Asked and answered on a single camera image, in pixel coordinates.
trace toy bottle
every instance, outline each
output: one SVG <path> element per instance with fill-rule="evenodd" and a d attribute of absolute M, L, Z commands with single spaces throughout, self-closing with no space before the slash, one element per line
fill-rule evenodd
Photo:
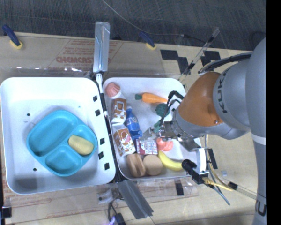
<path fill-rule="evenodd" d="M 142 131 L 137 117 L 132 113 L 132 107 L 127 106 L 125 125 L 128 128 L 132 140 L 142 137 Z"/>

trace potato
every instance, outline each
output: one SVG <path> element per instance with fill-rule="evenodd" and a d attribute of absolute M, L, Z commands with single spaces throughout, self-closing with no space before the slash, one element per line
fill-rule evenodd
<path fill-rule="evenodd" d="M 93 143 L 76 135 L 70 136 L 68 143 L 80 155 L 88 155 L 94 149 Z"/>

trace white wire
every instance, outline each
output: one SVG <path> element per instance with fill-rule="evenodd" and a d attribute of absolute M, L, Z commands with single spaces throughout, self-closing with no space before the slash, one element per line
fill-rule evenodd
<path fill-rule="evenodd" d="M 135 27 L 136 29 L 143 31 L 147 34 L 150 35 L 159 35 L 159 36 L 167 36 L 167 35 L 174 35 L 174 36 L 180 36 L 182 37 L 183 34 L 176 34 L 176 33 L 167 33 L 167 34 L 162 34 L 162 33 L 150 33 L 150 32 L 146 32 L 143 29 L 141 29 L 140 27 L 134 25 L 133 23 L 131 23 L 129 20 L 125 19 L 121 14 L 119 14 L 112 6 L 110 6 L 105 0 L 101 0 L 106 6 L 108 6 L 116 15 L 118 15 L 120 18 L 122 18 L 124 21 L 126 21 L 127 23 L 129 23 L 131 26 Z"/>

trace gray floor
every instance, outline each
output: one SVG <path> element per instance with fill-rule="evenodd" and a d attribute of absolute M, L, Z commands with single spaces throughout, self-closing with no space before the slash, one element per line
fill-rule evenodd
<path fill-rule="evenodd" d="M 111 39 L 251 51 L 266 33 L 266 0 L 0 0 L 2 25 L 14 31 L 94 37 L 95 22 L 111 24 Z M 189 38 L 177 36 L 186 34 Z"/>

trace blue bowl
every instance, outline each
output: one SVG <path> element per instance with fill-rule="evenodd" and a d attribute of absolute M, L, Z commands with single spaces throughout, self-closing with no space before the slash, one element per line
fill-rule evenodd
<path fill-rule="evenodd" d="M 94 145 L 88 155 L 80 155 L 69 144 L 70 136 L 83 137 Z M 56 110 L 29 132 L 27 148 L 32 156 L 53 174 L 66 177 L 81 169 L 98 147 L 95 133 L 77 116 L 66 111 Z"/>

